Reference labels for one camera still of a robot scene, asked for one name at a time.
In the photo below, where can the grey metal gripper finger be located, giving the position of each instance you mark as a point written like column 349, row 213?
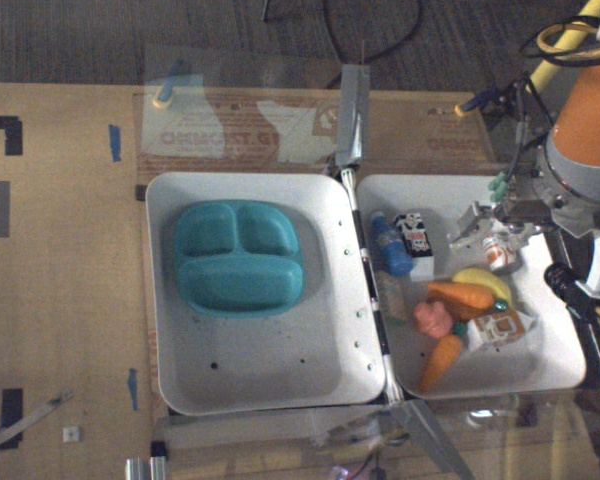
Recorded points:
column 472, row 225
column 522, row 232

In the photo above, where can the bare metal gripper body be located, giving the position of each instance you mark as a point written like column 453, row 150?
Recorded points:
column 527, row 208

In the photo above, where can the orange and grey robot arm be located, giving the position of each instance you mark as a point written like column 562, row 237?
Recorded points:
column 582, row 118

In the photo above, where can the orange and white can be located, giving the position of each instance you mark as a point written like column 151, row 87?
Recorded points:
column 500, row 258

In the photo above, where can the yellow banana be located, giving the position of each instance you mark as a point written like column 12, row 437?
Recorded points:
column 487, row 278

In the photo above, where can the black and white carton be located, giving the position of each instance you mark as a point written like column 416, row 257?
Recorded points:
column 417, row 240

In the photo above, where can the orange carrot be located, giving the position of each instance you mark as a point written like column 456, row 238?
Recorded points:
column 442, row 358
column 462, row 294

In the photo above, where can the blue bottle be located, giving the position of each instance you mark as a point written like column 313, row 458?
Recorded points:
column 390, row 248

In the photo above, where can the orange and white carton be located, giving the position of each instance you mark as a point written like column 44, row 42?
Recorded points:
column 500, row 329

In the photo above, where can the pink toy meat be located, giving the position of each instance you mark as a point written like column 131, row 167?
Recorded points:
column 432, row 319

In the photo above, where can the brown cardboard board red print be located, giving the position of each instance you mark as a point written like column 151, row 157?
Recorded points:
column 405, row 128

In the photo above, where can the white plastic tray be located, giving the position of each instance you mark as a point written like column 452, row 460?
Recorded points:
column 260, row 358
column 500, row 373

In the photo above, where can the green divided plate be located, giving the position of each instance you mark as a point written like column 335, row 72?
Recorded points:
column 237, row 278

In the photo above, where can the black cylinder on white bracket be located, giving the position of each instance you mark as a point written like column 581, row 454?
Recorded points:
column 562, row 278

